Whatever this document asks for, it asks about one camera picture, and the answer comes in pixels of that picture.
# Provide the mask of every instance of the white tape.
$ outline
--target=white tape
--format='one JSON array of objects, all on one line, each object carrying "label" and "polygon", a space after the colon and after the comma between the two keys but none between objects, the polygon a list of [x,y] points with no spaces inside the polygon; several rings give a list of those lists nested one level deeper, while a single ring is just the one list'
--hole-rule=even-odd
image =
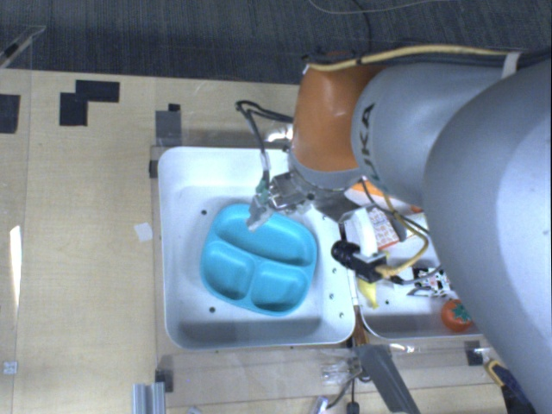
[{"label": "white tape", "polygon": [[502,78],[508,78],[516,73],[520,55],[520,52],[510,52],[506,55],[504,65],[502,66]]},{"label": "white tape", "polygon": [[154,231],[152,230],[152,226],[148,223],[136,224],[135,232],[140,242],[151,241],[154,238]]}]

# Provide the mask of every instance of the red tomato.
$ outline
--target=red tomato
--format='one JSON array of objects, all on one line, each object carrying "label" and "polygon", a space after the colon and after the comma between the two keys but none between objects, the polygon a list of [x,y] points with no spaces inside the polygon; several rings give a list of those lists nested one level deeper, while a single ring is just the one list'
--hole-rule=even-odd
[{"label": "red tomato", "polygon": [[459,299],[451,299],[441,309],[441,320],[445,326],[457,333],[472,326],[472,318]]}]

